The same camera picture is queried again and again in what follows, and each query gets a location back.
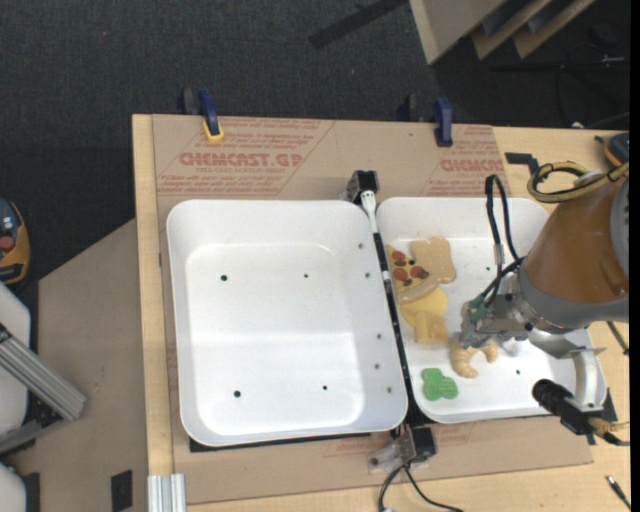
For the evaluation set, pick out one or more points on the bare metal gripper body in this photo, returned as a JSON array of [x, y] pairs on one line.
[[505, 317]]

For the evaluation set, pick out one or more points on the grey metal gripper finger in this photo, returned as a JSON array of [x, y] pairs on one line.
[[509, 345], [472, 336]]

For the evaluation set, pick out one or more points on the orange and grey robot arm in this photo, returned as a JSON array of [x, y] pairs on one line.
[[570, 250]]

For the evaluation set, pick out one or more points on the beige toy croissant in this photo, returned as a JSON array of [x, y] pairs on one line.
[[462, 362]]

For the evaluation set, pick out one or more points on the white plastic tray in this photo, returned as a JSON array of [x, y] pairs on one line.
[[280, 325], [500, 390]]

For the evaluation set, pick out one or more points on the yellow toy cheese piece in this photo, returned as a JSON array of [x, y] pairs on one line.
[[425, 315]]

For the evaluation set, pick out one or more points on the green toy broccoli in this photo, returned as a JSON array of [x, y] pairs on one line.
[[440, 385]]

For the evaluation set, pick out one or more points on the thin black and white rod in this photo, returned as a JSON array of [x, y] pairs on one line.
[[395, 320]]

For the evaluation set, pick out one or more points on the yellow pizza slice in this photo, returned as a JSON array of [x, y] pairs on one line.
[[407, 285]]

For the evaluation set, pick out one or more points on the tan toy bread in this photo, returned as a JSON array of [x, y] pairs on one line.
[[435, 260]]

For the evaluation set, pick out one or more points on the brown cardboard board red print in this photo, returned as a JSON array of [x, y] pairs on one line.
[[320, 150]]

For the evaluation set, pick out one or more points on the black cylinder on white bracket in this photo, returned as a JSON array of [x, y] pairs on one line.
[[560, 400]]

